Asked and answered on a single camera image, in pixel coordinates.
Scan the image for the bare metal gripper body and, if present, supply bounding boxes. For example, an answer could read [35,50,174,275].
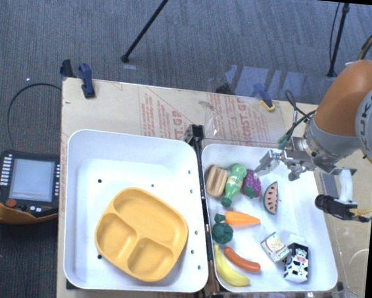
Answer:
[279,135,340,176]

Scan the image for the purple toy grapes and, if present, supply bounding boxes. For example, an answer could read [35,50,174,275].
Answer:
[241,168,264,201]

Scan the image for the toy watermelon slice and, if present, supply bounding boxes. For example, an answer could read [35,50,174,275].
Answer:
[261,180,281,217]

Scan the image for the green toy bottle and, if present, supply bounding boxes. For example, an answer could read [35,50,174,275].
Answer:
[220,162,249,210]

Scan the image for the white plastic tray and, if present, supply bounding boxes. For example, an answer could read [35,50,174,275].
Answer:
[52,127,223,298]
[187,140,352,298]

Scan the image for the tan toy bread bun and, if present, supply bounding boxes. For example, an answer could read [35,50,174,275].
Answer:
[202,164,230,199]

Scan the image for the orange toy carrot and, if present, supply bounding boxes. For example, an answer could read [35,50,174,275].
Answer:
[213,209,262,230]

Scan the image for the small white and orange carton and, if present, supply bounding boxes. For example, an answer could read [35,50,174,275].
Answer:
[258,230,292,265]

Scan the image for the green toy broccoli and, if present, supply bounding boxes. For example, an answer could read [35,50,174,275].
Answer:
[210,221,235,246]

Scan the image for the cow print milk carton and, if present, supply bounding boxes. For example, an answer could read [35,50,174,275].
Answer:
[282,233,313,285]

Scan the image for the orange toy sausage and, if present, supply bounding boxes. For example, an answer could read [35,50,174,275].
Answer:
[221,246,264,274]

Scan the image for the yellow banana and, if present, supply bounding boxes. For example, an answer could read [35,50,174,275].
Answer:
[209,243,255,289]

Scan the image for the yellow divided plate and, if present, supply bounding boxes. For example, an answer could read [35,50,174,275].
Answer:
[89,183,193,286]

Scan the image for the brown cardboard board, red print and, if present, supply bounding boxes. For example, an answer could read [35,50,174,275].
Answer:
[39,76,372,298]

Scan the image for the black cylinder on white bracket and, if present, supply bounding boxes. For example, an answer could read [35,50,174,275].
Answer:
[312,164,363,222]

